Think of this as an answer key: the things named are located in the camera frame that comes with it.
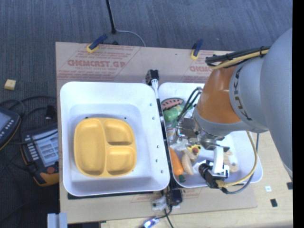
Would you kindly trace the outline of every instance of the gray carpet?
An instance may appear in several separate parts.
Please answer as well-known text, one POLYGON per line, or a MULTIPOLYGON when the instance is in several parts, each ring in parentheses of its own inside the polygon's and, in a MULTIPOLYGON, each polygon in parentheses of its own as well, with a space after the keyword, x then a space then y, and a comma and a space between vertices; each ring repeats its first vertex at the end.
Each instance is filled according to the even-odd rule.
MULTIPOLYGON (((142 37, 148 47, 205 50, 270 46, 292 27, 293 0, 110 0, 114 24, 142 37)), ((107 33, 106 43, 142 46, 130 33, 111 34, 105 0, 0 0, 0 102, 56 95, 55 42, 88 43, 107 33), (5 90, 6 79, 17 81, 5 90)), ((38 98, 27 112, 54 104, 38 98)), ((25 128, 48 124, 31 116, 25 128)), ((41 188, 27 173, 19 147, 0 152, 0 227, 43 228, 59 212, 58 186, 41 188)))

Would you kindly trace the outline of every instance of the yellow divided plate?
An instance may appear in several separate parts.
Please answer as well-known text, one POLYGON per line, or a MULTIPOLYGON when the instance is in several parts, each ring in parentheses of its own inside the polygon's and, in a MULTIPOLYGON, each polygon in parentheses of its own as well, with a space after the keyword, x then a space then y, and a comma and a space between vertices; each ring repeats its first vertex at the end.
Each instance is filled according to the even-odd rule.
POLYGON ((131 126, 115 118, 86 118, 75 129, 77 168, 90 177, 119 177, 136 165, 135 136, 131 126))

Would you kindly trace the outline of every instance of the clamp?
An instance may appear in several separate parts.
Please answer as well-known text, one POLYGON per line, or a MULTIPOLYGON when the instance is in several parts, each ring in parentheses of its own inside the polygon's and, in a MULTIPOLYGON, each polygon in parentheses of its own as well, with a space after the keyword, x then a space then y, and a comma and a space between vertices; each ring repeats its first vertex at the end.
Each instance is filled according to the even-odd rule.
POLYGON ((90 45, 88 45, 86 47, 86 50, 89 53, 93 53, 94 51, 96 51, 98 49, 98 45, 103 43, 107 38, 108 38, 108 36, 106 34, 98 37, 93 43, 91 43, 90 45))
POLYGON ((200 48, 203 45, 203 39, 199 39, 192 47, 191 58, 196 60, 199 57, 200 48))

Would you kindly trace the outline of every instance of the white tray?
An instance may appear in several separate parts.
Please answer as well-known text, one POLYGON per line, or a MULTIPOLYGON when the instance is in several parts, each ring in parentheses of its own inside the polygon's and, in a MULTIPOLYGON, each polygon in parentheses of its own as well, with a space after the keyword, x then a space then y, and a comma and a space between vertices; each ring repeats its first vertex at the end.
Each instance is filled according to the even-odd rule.
MULTIPOLYGON (((203 88, 204 84, 164 83, 159 87, 160 101, 162 102, 165 99, 177 97, 186 102, 192 91, 198 86, 203 88)), ((225 181, 232 182, 245 177, 251 171, 255 160, 253 148, 246 131, 232 132, 227 135, 223 141, 219 141, 218 144, 230 147, 230 150, 233 153, 233 157, 230 162, 234 162, 238 165, 238 171, 230 173, 229 178, 225 179, 225 181)), ((176 151, 176 153, 179 158, 181 158, 182 153, 180 151, 176 151)), ((199 152, 197 162, 201 162, 206 159, 211 161, 213 160, 213 151, 207 151, 202 148, 202 150, 199 152)), ((201 177, 197 170, 195 170, 193 176, 190 176, 185 172, 183 175, 186 178, 186 181, 183 183, 179 182, 178 178, 174 176, 176 182, 182 187, 195 188, 207 186, 205 180, 201 177)), ((262 178, 262 175, 262 166, 260 160, 258 159, 256 170, 251 182, 258 182, 262 178)))
POLYGON ((162 190, 170 174, 155 93, 145 84, 69 82, 60 90, 63 184, 74 196, 162 190), (112 117, 133 129, 137 163, 117 178, 83 175, 75 164, 73 139, 85 117, 112 117))

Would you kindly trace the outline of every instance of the black pole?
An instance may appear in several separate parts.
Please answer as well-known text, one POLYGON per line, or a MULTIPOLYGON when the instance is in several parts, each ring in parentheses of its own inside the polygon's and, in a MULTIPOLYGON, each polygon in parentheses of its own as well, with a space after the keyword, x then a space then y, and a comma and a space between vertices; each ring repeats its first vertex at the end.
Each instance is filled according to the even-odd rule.
POLYGON ((109 2, 109 0, 105 0, 105 1, 106 1, 106 6, 108 8, 109 16, 110 16, 110 22, 111 22, 111 28, 112 28, 111 33, 115 34, 116 33, 116 28, 115 28, 114 21, 113 21, 113 16, 112 16, 112 12, 111 12, 110 2, 109 2))

